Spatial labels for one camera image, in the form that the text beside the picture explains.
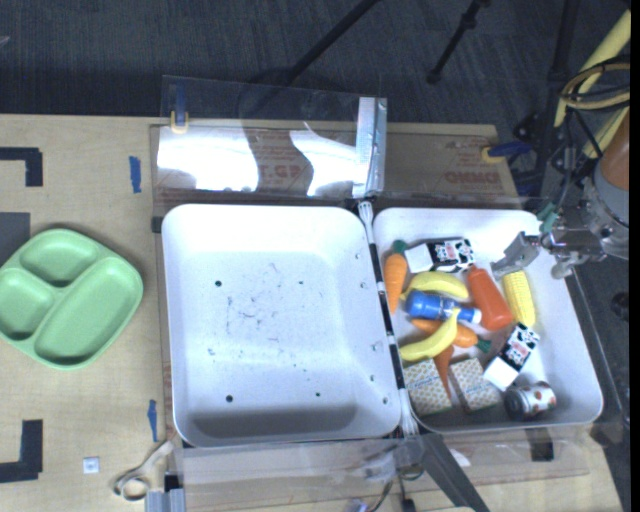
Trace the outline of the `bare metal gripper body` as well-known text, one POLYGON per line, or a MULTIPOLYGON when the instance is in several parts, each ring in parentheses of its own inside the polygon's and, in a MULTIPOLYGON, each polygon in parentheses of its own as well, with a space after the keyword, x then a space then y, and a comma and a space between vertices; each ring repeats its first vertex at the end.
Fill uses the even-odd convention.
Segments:
POLYGON ((549 202, 539 211, 539 221, 542 245, 558 258, 629 258, 628 225, 595 199, 569 206, 549 202))

